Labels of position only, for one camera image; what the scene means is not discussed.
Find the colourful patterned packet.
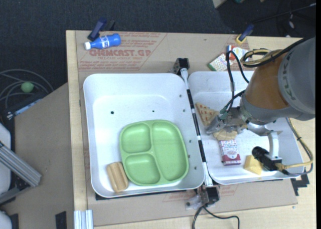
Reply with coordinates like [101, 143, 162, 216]
[207, 53, 232, 72]

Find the blue bottle with white cap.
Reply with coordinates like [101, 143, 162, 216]
[84, 33, 122, 50]

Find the white carton with red print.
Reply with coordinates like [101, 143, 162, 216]
[227, 45, 249, 61]

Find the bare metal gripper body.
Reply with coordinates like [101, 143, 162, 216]
[220, 107, 273, 136]

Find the green ball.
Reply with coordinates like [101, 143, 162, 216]
[21, 81, 35, 93]

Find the green divided plate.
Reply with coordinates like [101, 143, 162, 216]
[119, 119, 189, 186]

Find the toy pizza slice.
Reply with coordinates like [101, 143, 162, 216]
[195, 102, 220, 127]

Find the tan toy biscuit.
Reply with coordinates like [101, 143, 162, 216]
[213, 126, 238, 141]

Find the red and white carton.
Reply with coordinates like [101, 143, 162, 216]
[218, 139, 242, 166]

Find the brown cardboard board red print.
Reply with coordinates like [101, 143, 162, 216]
[75, 30, 299, 226]

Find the white plastic tray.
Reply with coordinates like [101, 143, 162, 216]
[83, 72, 205, 198]
[187, 70, 305, 185]

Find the thin black and white rod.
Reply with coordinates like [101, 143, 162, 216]
[181, 68, 214, 186]

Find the tan toy bread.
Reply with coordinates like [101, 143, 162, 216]
[106, 161, 129, 193]

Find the black cylinder on white bracket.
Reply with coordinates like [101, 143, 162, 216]
[251, 130, 283, 172]

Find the yellow cheese wedge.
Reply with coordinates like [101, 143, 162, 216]
[243, 154, 264, 175]

